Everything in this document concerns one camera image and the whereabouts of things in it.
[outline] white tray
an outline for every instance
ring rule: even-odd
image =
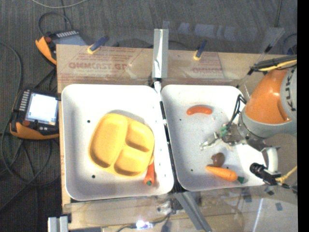
[[[149,126],[155,138],[153,186],[145,174],[125,178],[108,173],[88,157],[96,124],[106,113],[129,116]],[[65,182],[75,200],[149,196],[168,193],[174,184],[162,114],[154,89],[147,86],[69,85],[62,92]]]
[[[225,143],[221,143],[202,151],[199,147],[200,143],[215,131],[219,132],[222,124],[231,119],[239,94],[237,88],[229,86],[167,85],[162,89],[176,173],[185,189],[202,191],[264,183],[250,172],[253,162],[265,165],[262,153],[250,146],[238,145],[234,150],[229,150]],[[210,106],[212,114],[186,114],[189,107],[201,104]],[[222,167],[228,167],[245,177],[243,184],[239,181],[228,182],[205,170],[206,165],[212,164],[212,155],[218,152],[225,155]]]

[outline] blue and yellow clamp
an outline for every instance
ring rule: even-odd
[[[101,39],[99,39],[98,41],[96,41],[94,44],[92,44],[91,46],[88,47],[87,51],[90,54],[94,54],[95,52],[97,52],[100,48],[100,46],[104,45],[107,41],[108,41],[109,37],[108,36],[104,36]]]
[[[198,50],[194,53],[193,58],[195,60],[200,60],[202,57],[202,52],[204,51],[205,45],[206,45],[206,40],[203,40],[202,44],[199,46]]]

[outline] toy carrot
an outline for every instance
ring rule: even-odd
[[[192,115],[196,113],[212,114],[212,110],[209,107],[206,107],[203,105],[192,106],[187,110],[188,115]]]
[[[153,161],[147,169],[146,176],[144,178],[144,183],[151,186],[155,182],[155,162]]]
[[[206,166],[205,168],[224,180],[235,181],[238,179],[237,174],[233,170],[212,166]]]

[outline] gray carpet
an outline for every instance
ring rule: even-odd
[[[36,0],[61,6],[61,0]],[[81,0],[63,0],[70,5]],[[206,50],[214,52],[262,53],[274,44],[271,54],[287,54],[297,44],[297,0],[90,0],[63,9],[51,9],[31,0],[0,0],[0,42],[12,47],[22,61],[21,87],[33,87],[53,66],[39,53],[35,40],[41,37],[38,20],[46,12],[65,13],[87,44],[109,35],[107,45],[151,47],[153,30],[170,30],[170,49],[195,50],[207,39]],[[70,25],[58,15],[45,16],[43,32],[64,31]],[[0,128],[10,114],[20,76],[16,56],[0,44]],[[49,77],[39,88],[56,86]],[[5,136],[5,156],[12,159],[18,140]],[[14,170],[24,179],[36,173],[48,158],[49,142],[25,142]],[[0,171],[4,168],[0,160]],[[53,142],[50,161],[37,182],[46,183],[59,175],[59,147]],[[8,172],[0,176],[0,209],[25,184]],[[47,231],[48,217],[61,215],[60,180],[46,187],[28,187],[0,211],[0,231]]]

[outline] divided yellow plate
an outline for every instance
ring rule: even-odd
[[[106,114],[89,144],[90,159],[103,170],[124,177],[142,175],[153,161],[155,137],[146,125],[120,114]]]

